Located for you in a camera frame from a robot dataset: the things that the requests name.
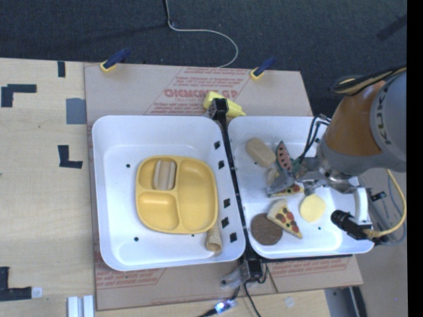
yellow plate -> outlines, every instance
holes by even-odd
[[[157,163],[176,164],[174,185],[168,190],[155,188]],[[135,198],[138,217],[153,230],[173,234],[198,234],[217,219],[217,188],[213,171],[195,158],[154,156],[137,170]]]

cardboard box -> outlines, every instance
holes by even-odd
[[[93,236],[95,244],[96,304],[98,310],[222,299],[232,295],[219,278],[237,262],[138,271],[116,271],[102,260],[93,174],[94,122],[106,115],[199,116],[209,90],[243,107],[250,116],[312,116],[299,72],[267,71],[254,81],[248,69],[118,65],[103,73],[98,64],[85,66],[87,126]],[[362,284],[354,256],[324,260],[269,263],[270,278],[253,285],[252,295],[287,293]]]

brown cookie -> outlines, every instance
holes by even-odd
[[[283,229],[270,219],[267,218],[266,213],[258,214],[252,218],[251,234],[256,241],[265,246],[272,246],[276,244],[282,237]]]

wooden table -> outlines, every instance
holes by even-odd
[[[40,287],[42,297],[0,302],[0,316],[65,316],[70,296],[95,295],[86,124],[67,124],[66,100],[85,99],[84,64],[0,59],[0,85],[36,84],[0,108],[0,266],[9,287]],[[59,167],[59,145],[82,168]],[[289,307],[284,299],[291,297]],[[253,297],[265,316],[330,316],[322,290]],[[255,316],[248,299],[226,316]],[[96,312],[96,316],[198,316],[216,302]]]

blue and yellow clamp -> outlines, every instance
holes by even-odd
[[[123,63],[130,56],[131,51],[128,48],[124,48],[114,55],[110,56],[105,62],[100,63],[100,68],[105,73],[116,68],[117,63]]]
[[[266,69],[269,69],[273,66],[273,64],[276,62],[276,59],[274,57],[271,57],[270,59],[267,59],[265,62],[263,62],[260,66],[254,68],[250,72],[250,78],[253,80],[259,80],[263,76],[263,73]]]

